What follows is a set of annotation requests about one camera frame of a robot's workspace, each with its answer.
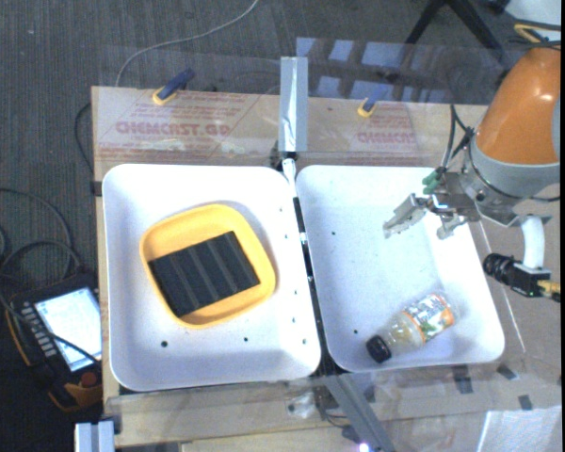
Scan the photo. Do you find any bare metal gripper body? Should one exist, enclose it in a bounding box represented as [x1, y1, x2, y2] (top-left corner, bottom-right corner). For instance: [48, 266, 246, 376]
[431, 173, 520, 228]

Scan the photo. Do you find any white plastic tray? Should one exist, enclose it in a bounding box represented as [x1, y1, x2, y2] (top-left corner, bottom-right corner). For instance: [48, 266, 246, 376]
[101, 162, 322, 393]
[294, 164, 507, 374]

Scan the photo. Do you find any clear plastic bottle black cap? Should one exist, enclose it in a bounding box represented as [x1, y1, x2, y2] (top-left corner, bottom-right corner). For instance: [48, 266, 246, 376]
[365, 292, 457, 364]

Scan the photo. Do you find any black ribbed rectangular block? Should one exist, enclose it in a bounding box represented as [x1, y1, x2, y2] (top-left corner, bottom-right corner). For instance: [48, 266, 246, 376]
[147, 231, 262, 319]

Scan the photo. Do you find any yellow plate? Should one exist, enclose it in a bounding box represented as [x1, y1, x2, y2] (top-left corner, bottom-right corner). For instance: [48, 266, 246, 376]
[138, 203, 279, 331]

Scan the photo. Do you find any brown cardboard board red print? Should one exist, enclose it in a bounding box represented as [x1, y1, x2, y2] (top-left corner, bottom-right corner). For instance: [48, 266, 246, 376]
[89, 86, 562, 447]

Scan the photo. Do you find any black cylinder on white bracket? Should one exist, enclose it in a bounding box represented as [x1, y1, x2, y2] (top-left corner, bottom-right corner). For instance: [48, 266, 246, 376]
[482, 216, 553, 299]

